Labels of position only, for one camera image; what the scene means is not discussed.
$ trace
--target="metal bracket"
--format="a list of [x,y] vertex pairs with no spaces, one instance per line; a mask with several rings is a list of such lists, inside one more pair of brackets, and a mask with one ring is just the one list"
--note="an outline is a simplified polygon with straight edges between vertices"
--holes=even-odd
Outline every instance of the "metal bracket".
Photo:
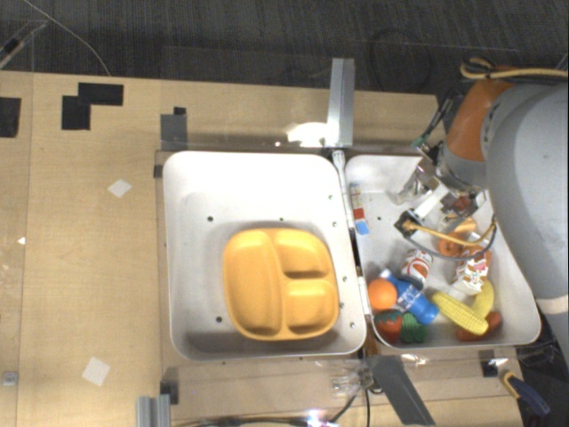
[[137,427],[171,427],[170,396],[138,397],[136,401]]
[[354,142],[354,59],[333,59],[326,147],[351,147]]

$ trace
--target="wooden surface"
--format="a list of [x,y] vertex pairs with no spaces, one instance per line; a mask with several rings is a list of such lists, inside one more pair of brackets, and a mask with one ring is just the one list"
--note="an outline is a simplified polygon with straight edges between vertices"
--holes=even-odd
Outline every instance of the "wooden surface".
[[[90,132],[61,131],[61,96],[77,95],[80,81],[123,84],[124,105],[92,107]],[[24,157],[23,183],[12,183],[13,197],[18,191],[27,193],[21,185],[27,185],[29,169],[20,359],[14,362],[20,371],[18,403],[17,411],[10,409],[15,391],[11,395],[3,388],[0,408],[8,409],[0,415],[0,423],[134,425],[136,398],[156,396],[161,378],[152,175],[160,144],[160,114],[171,114],[174,106],[185,107],[190,138],[201,133],[211,141],[230,144],[232,138],[251,134],[273,138],[290,124],[325,121],[328,92],[5,72],[0,73],[0,85],[2,96],[14,96],[19,90],[25,100],[33,100],[33,116],[22,113],[22,120],[31,120],[28,163],[26,152],[15,145],[26,140],[25,126],[16,140],[0,140],[3,154],[10,147]],[[422,131],[435,106],[432,97],[357,93],[356,139],[408,143]],[[121,198],[107,190],[119,179],[132,185]],[[0,177],[0,185],[10,184]],[[19,307],[16,300],[7,308],[19,315]],[[6,307],[2,309],[0,333],[4,334],[16,326],[4,322]],[[18,344],[12,345],[13,354]],[[3,355],[9,355],[4,348]],[[102,386],[82,377],[91,357],[110,365]],[[449,372],[449,378],[425,373],[413,377],[421,396],[429,399],[438,425],[474,425],[474,414],[476,425],[521,425],[514,399],[495,379],[484,382],[476,366],[465,370],[458,365]],[[199,381],[207,385],[208,375],[190,370],[188,378],[197,381],[204,376]],[[246,385],[253,383],[241,384],[232,382],[231,387],[246,394]],[[399,425],[384,396],[373,403],[377,424]],[[365,410],[354,407],[342,417],[342,425],[361,425],[364,419]]]

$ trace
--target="yellow plate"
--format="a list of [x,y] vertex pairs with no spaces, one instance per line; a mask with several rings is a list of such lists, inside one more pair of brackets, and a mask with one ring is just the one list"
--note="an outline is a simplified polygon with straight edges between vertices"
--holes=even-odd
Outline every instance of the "yellow plate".
[[223,285],[233,324],[254,340],[315,337],[338,318],[332,258],[324,242],[306,231],[237,233],[223,253]]

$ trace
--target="white sticker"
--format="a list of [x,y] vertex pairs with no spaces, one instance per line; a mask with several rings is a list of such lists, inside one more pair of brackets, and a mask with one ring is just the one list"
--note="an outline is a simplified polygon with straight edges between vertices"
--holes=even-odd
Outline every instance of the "white sticker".
[[126,193],[131,188],[132,185],[129,182],[124,181],[123,179],[119,179],[110,187],[108,187],[108,191],[110,191],[116,197],[123,197],[124,193]]
[[87,367],[83,371],[82,377],[93,384],[97,384],[97,386],[102,386],[105,382],[105,378],[107,378],[109,369],[110,366],[105,364],[102,360],[91,358],[89,364],[87,364]]

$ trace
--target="yellow cable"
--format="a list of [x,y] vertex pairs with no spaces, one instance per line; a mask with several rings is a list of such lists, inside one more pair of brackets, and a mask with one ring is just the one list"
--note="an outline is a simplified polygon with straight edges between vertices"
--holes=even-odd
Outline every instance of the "yellow cable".
[[[485,64],[475,61],[475,63],[486,66]],[[461,74],[467,79],[504,79],[508,77],[520,76],[553,76],[568,79],[569,74],[567,71],[553,68],[519,68],[511,69],[509,71],[492,71],[489,73],[471,73],[468,70],[466,63],[461,65]]]
[[475,241],[468,241],[468,240],[463,240],[461,238],[454,238],[453,236],[447,236],[446,234],[443,234],[442,232],[438,232],[438,231],[432,230],[431,228],[421,226],[419,224],[411,222],[410,220],[407,220],[406,222],[403,223],[403,228],[405,230],[417,230],[417,231],[427,232],[432,236],[435,236],[437,238],[442,238],[444,240],[448,240],[449,242],[453,242],[454,244],[458,244],[460,246],[479,246],[480,244],[482,244],[484,242],[484,240],[488,237],[488,235],[492,231],[494,231],[494,229],[496,228],[496,222],[492,221],[492,223],[490,223],[490,226],[488,226],[488,229],[485,231],[485,233],[478,240],[475,240]]

